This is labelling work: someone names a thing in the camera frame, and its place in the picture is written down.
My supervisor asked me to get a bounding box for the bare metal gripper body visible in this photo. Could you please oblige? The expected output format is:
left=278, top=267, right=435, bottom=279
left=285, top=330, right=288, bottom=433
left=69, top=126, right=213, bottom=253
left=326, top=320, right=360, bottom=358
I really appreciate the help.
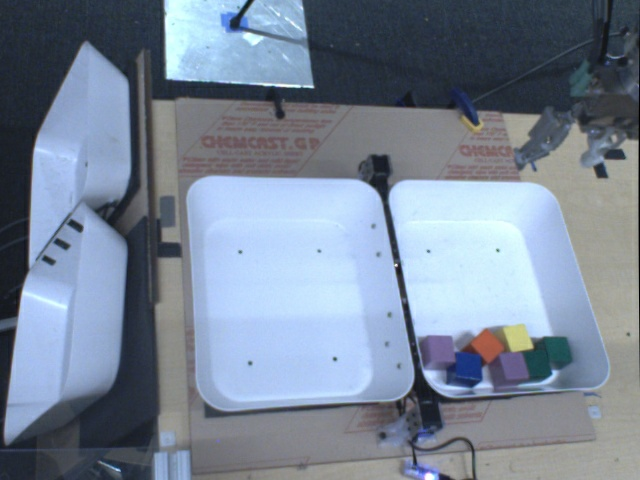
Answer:
left=572, top=27, right=640, bottom=140

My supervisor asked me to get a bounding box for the white plastic tray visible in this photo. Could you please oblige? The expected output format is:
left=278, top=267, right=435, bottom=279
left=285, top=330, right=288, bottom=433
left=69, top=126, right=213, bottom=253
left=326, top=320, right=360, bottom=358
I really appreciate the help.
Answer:
left=388, top=179, right=612, bottom=399
left=185, top=175, right=417, bottom=413

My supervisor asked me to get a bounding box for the thin black rod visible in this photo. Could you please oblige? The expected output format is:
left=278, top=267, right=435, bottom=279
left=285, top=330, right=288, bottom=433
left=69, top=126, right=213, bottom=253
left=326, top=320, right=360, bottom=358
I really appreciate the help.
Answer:
left=372, top=176, right=427, bottom=399

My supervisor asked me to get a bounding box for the yellow cube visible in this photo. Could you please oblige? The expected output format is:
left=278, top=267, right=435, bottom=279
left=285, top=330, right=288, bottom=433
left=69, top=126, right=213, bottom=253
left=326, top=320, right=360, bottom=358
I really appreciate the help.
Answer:
left=492, top=323, right=534, bottom=354

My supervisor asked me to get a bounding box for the green cube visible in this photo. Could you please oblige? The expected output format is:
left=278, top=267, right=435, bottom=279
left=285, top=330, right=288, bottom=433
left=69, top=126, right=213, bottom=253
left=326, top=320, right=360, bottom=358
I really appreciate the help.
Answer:
left=534, top=336, right=573, bottom=370
left=522, top=348, right=553, bottom=382

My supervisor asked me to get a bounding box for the orange cube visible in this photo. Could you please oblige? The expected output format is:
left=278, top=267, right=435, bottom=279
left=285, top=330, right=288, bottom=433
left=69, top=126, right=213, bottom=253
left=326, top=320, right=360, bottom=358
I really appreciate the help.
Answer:
left=462, top=328, right=506, bottom=366

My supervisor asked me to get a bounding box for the purple cube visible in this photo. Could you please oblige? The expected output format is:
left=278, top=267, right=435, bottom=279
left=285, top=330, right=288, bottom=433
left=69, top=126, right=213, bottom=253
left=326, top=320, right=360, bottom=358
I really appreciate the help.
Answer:
left=418, top=335, right=457, bottom=371
left=488, top=351, right=531, bottom=393

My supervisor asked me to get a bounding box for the blue cube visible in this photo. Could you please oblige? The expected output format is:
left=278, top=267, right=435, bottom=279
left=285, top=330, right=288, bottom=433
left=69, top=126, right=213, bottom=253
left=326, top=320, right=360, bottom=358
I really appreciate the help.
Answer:
left=445, top=351, right=484, bottom=388

